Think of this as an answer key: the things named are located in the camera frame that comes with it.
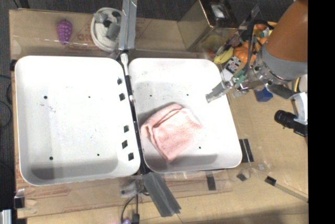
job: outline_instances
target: purple grapes toy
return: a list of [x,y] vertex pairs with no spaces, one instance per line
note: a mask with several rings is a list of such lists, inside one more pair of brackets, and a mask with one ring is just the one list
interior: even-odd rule
[[67,21],[66,19],[58,22],[57,33],[59,41],[62,43],[62,45],[66,45],[70,41],[72,34],[71,22]]

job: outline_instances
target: black camera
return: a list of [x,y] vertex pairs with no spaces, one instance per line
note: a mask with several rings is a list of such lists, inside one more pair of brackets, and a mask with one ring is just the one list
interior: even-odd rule
[[293,132],[303,137],[308,136],[308,124],[304,125],[295,121],[296,115],[287,111],[279,110],[274,115],[274,120],[284,127],[293,129]]

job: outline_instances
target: pink cloth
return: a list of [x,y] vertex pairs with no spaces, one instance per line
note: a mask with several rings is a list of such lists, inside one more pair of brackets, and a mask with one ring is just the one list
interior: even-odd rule
[[150,136],[158,152],[171,163],[192,143],[201,128],[189,109],[172,104],[152,115],[140,131],[142,136]]

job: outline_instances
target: folded cloth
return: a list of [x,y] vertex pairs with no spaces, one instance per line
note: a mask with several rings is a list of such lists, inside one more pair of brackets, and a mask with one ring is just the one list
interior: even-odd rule
[[172,104],[152,115],[140,128],[142,136],[150,136],[160,155],[171,163],[193,141],[202,125],[189,109]]

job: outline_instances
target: white hose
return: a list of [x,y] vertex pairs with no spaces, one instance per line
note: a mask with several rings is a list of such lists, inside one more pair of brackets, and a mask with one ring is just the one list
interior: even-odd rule
[[[97,11],[97,13],[101,12],[108,15],[107,20],[113,23],[116,23],[117,19],[115,16],[112,15],[112,12],[118,12],[120,15],[122,14],[120,10],[109,7],[103,7]],[[106,28],[103,23],[96,22],[95,18],[93,17],[91,22],[91,36],[94,44],[101,50],[112,53],[118,48],[119,35],[117,36],[115,41],[112,41],[106,37],[107,30],[108,28]]]

